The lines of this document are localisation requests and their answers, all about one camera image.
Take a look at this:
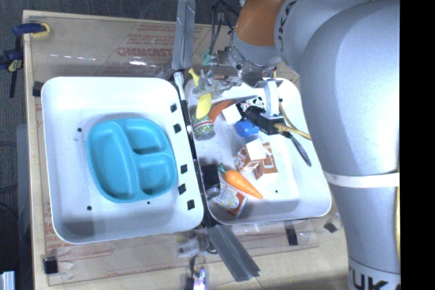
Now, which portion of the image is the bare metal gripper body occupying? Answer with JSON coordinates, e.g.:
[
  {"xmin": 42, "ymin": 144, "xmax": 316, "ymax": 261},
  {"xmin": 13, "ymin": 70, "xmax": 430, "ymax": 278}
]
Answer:
[{"xmin": 209, "ymin": 49, "xmax": 278, "ymax": 88}]

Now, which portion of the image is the yellow banana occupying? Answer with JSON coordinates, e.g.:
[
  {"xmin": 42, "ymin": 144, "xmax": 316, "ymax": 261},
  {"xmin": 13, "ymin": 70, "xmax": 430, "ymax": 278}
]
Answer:
[{"xmin": 188, "ymin": 68, "xmax": 213, "ymax": 120}]

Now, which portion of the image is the white cube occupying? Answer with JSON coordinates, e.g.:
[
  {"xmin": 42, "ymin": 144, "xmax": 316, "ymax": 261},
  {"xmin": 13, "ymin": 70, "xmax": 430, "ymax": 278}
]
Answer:
[{"xmin": 221, "ymin": 104, "xmax": 243, "ymax": 125}]

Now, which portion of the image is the black and white patterned carton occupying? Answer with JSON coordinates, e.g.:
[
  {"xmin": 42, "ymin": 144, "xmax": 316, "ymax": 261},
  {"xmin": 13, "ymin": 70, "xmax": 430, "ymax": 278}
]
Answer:
[{"xmin": 239, "ymin": 96, "xmax": 266, "ymax": 113}]

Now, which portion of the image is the green and white can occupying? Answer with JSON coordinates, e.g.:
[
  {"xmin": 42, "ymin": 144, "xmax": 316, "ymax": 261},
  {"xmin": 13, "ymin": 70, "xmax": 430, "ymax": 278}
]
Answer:
[{"xmin": 190, "ymin": 113, "xmax": 216, "ymax": 141}]

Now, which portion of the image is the orange and white carton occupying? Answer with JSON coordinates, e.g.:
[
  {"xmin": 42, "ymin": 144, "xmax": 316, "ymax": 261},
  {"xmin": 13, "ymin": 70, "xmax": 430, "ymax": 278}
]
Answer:
[{"xmin": 232, "ymin": 138, "xmax": 279, "ymax": 181}]

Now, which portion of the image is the black block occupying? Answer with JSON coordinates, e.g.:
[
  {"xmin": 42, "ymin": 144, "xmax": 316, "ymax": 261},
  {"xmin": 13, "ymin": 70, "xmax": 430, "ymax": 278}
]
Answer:
[{"xmin": 201, "ymin": 164, "xmax": 222, "ymax": 189}]

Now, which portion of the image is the orange carrot green top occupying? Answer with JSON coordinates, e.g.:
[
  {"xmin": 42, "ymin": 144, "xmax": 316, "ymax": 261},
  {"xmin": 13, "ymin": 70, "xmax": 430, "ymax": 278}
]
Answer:
[{"xmin": 217, "ymin": 162, "xmax": 264, "ymax": 200}]

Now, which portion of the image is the brown cardboard board red print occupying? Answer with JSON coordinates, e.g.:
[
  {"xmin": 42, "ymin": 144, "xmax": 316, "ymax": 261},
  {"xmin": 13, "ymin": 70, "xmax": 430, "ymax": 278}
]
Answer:
[{"xmin": 29, "ymin": 15, "xmax": 341, "ymax": 286}]

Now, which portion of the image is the blue divided plate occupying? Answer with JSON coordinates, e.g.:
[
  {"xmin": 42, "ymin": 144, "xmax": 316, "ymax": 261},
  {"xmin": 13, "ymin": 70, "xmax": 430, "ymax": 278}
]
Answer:
[{"xmin": 86, "ymin": 117, "xmax": 179, "ymax": 204}]

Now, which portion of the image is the white and orange packet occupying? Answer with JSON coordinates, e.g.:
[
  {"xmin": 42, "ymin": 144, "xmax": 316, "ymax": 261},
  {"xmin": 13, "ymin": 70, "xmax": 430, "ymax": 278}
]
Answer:
[{"xmin": 211, "ymin": 181, "xmax": 249, "ymax": 218}]

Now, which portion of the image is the white plastic tray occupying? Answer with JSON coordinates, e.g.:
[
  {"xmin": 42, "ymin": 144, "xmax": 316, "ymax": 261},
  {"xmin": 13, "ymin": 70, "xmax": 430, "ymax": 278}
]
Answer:
[
  {"xmin": 40, "ymin": 76, "xmax": 205, "ymax": 244},
  {"xmin": 183, "ymin": 76, "xmax": 333, "ymax": 225}
]

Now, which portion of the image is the black cylinder on white bracket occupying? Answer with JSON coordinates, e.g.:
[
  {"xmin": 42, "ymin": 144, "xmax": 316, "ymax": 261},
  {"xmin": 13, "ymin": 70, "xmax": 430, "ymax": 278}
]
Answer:
[{"xmin": 243, "ymin": 79, "xmax": 288, "ymax": 136}]

